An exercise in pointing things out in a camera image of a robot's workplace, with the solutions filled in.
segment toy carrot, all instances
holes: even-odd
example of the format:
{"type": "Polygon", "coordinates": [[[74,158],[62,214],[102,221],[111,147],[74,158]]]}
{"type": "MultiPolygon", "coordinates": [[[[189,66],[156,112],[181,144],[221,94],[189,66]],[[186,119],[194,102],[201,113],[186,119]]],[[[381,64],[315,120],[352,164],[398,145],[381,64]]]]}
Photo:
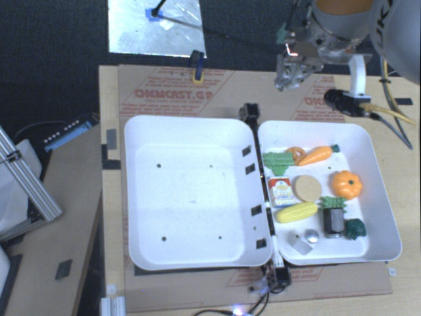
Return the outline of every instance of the toy carrot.
{"type": "Polygon", "coordinates": [[[332,155],[332,152],[339,152],[339,146],[336,144],[333,146],[320,146],[316,148],[314,151],[306,154],[304,158],[302,158],[297,165],[303,166],[307,164],[313,164],[318,161],[323,161],[329,158],[332,155]]]}

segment wooden table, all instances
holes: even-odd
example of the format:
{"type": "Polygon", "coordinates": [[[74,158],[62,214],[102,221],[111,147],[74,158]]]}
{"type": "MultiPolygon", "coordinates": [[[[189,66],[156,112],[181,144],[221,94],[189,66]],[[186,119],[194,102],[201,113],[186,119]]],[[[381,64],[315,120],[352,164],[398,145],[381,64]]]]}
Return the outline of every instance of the wooden table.
{"type": "Polygon", "coordinates": [[[101,216],[99,125],[54,150],[43,183],[63,214],[7,248],[22,261],[5,315],[78,313],[101,216]],[[56,279],[61,263],[70,264],[70,271],[56,279]]]}

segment round cracker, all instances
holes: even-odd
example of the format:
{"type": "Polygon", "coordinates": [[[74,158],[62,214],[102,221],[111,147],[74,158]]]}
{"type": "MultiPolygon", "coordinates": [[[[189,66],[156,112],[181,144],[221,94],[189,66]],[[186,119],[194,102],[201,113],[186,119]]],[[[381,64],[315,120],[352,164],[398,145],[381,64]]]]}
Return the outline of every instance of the round cracker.
{"type": "Polygon", "coordinates": [[[295,181],[294,192],[299,199],[314,202],[322,195],[322,185],[313,176],[299,176],[295,181]]]}

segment toy pumpkin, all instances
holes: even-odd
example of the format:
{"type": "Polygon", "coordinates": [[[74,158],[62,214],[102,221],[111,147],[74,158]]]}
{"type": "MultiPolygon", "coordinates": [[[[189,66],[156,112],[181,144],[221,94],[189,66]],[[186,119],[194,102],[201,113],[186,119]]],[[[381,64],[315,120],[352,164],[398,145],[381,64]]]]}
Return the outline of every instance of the toy pumpkin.
{"type": "Polygon", "coordinates": [[[360,178],[349,171],[341,171],[335,174],[332,185],[336,195],[347,200],[357,197],[362,190],[360,178]]]}

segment reflective plate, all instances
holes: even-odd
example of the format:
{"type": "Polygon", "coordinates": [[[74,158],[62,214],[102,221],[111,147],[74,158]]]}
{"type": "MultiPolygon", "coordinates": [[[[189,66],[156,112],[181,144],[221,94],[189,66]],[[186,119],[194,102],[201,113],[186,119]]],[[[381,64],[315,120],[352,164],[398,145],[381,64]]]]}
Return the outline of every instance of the reflective plate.
{"type": "Polygon", "coordinates": [[[199,0],[167,0],[160,18],[147,10],[161,0],[108,0],[109,51],[189,57],[193,50],[206,55],[199,0]]]}

